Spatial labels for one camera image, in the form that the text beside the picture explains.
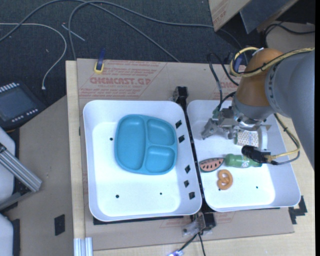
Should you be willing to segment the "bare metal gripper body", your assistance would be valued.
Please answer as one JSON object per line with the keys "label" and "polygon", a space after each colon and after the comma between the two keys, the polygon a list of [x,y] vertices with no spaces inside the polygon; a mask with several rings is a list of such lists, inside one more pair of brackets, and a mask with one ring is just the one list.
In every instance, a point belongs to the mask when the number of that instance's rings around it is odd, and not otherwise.
{"label": "bare metal gripper body", "polygon": [[236,107],[221,108],[218,107],[212,113],[212,131],[215,133],[218,129],[225,131],[256,131],[267,119],[252,119],[238,111]]}

